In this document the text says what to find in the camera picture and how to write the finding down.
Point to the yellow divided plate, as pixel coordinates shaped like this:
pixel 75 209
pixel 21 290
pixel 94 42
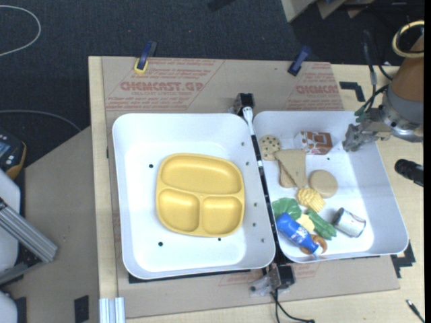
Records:
pixel 198 177

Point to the tan biscuit with green dots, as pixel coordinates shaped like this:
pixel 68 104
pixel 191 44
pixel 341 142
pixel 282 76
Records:
pixel 268 145

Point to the brown cardboard board red print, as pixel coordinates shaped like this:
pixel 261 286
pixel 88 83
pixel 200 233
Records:
pixel 208 82

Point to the orange croissant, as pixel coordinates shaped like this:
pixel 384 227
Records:
pixel 322 243

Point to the brown and white carton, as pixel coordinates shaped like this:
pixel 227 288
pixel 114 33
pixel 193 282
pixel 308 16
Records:
pixel 316 141

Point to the tan triangular bread slice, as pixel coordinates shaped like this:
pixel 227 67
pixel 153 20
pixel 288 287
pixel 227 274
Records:
pixel 294 167

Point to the green lettuce leaf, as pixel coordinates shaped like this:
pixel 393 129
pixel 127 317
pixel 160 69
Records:
pixel 284 205

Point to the round beige biscuit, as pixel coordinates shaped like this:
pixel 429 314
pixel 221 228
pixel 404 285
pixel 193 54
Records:
pixel 323 183

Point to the green leafy vegetable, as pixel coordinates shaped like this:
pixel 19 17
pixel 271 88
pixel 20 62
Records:
pixel 325 227

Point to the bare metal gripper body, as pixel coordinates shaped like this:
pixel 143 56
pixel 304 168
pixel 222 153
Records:
pixel 377 126

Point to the white plastic tray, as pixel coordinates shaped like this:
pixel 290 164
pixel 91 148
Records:
pixel 141 194
pixel 370 187

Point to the thin black and white rod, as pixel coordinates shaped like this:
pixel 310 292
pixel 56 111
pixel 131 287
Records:
pixel 259 161

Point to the yellow cheese slice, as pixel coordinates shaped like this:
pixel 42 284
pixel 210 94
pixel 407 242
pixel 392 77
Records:
pixel 306 221

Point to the blue bottle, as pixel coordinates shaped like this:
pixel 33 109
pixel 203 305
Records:
pixel 296 232

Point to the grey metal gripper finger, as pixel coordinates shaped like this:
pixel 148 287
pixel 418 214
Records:
pixel 350 136
pixel 364 139

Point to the white can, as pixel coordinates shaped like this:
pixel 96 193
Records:
pixel 350 223

